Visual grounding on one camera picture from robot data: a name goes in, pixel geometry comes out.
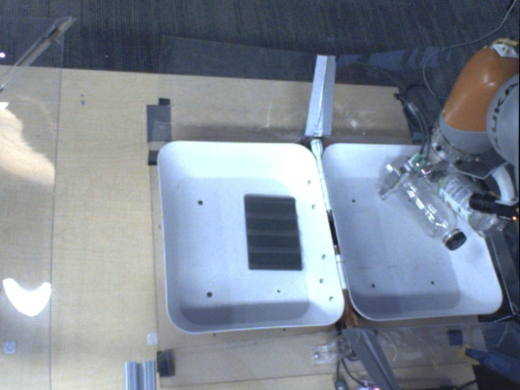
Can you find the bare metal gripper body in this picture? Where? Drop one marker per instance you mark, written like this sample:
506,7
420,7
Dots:
431,161

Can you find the clear bottle with white label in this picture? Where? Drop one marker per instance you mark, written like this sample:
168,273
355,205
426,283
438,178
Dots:
457,191

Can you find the thin black and white rod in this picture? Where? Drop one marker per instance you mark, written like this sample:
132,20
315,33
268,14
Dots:
325,185

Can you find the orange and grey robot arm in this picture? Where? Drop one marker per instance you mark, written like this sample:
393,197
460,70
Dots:
471,92

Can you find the clear bottle with black cap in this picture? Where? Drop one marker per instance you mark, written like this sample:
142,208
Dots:
430,209

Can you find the black ribbed rectangular block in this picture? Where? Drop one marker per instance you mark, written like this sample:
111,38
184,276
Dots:
273,232

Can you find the white plastic tray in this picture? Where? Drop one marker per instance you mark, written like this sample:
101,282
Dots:
390,258
219,234

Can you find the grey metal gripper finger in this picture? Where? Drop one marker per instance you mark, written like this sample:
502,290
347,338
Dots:
391,182

